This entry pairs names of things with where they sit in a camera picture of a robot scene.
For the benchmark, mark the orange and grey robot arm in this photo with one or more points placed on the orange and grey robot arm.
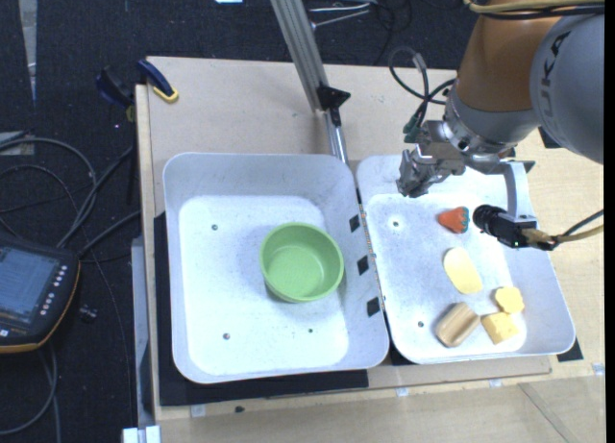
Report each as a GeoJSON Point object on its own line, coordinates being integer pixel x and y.
{"type": "Point", "coordinates": [538, 76]}

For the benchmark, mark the tan toy bread roll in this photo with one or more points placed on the tan toy bread roll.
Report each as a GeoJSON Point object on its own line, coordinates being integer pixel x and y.
{"type": "Point", "coordinates": [456, 325]}

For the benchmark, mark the green bowl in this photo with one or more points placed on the green bowl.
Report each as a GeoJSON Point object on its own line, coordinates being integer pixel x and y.
{"type": "Point", "coordinates": [302, 265]}

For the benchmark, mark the white plastic tray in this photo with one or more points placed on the white plastic tray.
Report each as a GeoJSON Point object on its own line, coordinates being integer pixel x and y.
{"type": "Point", "coordinates": [418, 278]}
{"type": "Point", "coordinates": [230, 287]}

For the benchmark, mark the pale brown flat board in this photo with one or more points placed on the pale brown flat board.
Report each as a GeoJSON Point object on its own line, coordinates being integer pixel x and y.
{"type": "Point", "coordinates": [240, 109]}

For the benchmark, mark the pale yellow oval slice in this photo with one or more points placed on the pale yellow oval slice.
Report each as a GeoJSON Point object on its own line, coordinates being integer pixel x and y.
{"type": "Point", "coordinates": [462, 272]}

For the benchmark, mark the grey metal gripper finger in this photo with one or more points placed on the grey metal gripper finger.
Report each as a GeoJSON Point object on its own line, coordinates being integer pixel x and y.
{"type": "Point", "coordinates": [406, 177]}
{"type": "Point", "coordinates": [425, 185]}

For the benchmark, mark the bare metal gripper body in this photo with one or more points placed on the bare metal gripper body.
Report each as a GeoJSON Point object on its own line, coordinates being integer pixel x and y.
{"type": "Point", "coordinates": [444, 153]}

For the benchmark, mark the black cylinder on white bracket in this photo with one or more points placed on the black cylinder on white bracket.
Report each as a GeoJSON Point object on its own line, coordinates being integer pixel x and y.
{"type": "Point", "coordinates": [502, 227]}

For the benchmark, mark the small yellow toy chunk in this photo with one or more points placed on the small yellow toy chunk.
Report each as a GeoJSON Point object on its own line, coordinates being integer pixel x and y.
{"type": "Point", "coordinates": [509, 300]}

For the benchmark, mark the yellow cheese wedge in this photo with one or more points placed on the yellow cheese wedge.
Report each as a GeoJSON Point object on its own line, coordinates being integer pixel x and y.
{"type": "Point", "coordinates": [500, 328]}

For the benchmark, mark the orange toy carrot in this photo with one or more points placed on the orange toy carrot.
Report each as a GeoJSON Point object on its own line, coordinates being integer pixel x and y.
{"type": "Point", "coordinates": [450, 220]}

